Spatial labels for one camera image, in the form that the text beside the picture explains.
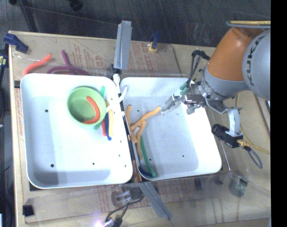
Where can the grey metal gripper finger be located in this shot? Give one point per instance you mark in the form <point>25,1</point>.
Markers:
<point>174,99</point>
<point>170,108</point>

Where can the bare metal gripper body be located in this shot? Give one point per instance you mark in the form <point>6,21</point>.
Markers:
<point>195,98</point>

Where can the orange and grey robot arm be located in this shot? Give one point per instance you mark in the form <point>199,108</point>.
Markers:
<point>228,55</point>

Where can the white plastic tray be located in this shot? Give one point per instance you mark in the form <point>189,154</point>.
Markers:
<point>176,141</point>
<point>70,150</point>

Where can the green bowl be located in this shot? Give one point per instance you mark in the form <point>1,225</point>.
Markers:
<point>79,107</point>

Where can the brown cardboard board red print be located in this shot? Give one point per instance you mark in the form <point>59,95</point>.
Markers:
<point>63,204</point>

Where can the black cylinder on white bracket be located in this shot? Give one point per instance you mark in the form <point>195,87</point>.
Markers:
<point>228,135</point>

